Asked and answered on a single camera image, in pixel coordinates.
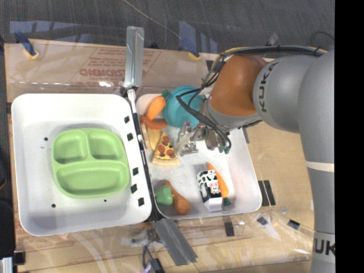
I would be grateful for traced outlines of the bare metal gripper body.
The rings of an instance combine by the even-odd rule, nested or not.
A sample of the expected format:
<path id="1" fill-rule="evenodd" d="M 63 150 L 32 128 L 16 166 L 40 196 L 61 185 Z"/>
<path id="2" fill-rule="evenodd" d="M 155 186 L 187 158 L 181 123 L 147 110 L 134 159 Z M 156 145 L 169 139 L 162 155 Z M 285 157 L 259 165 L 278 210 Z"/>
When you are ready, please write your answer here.
<path id="1" fill-rule="evenodd" d="M 218 128 L 198 124 L 192 128 L 191 140 L 203 140 L 207 149 L 211 151 L 217 148 L 219 152 L 228 152 L 228 136 Z"/>

